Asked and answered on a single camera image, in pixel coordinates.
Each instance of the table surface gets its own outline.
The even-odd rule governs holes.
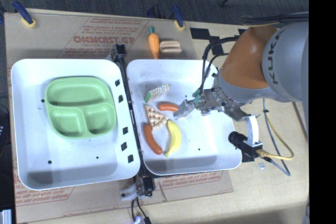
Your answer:
[[[212,36],[232,36],[237,34],[242,26],[185,22],[187,27],[209,29]],[[191,39],[195,59],[201,59],[207,40]],[[230,50],[233,43],[226,45]],[[15,59],[15,50],[7,47],[7,60]],[[218,57],[214,65],[221,67],[225,57]],[[144,212],[152,223],[301,223],[309,192],[309,163],[306,133],[301,122],[302,105],[294,103],[279,103],[267,100],[267,109],[271,121],[283,140],[291,147],[295,156],[286,165],[291,176],[285,175],[276,166],[258,158],[255,162],[242,163],[238,168],[230,170],[229,175],[234,191],[200,198],[145,205]],[[244,111],[251,114],[261,114],[257,118],[259,139],[264,149],[276,153],[269,137],[263,116],[263,101],[261,99],[246,105]],[[237,132],[246,134],[244,122],[234,122]],[[288,151],[280,142],[277,143],[283,156]],[[119,209],[98,212],[81,216],[39,221],[37,223],[133,223],[131,210]]]

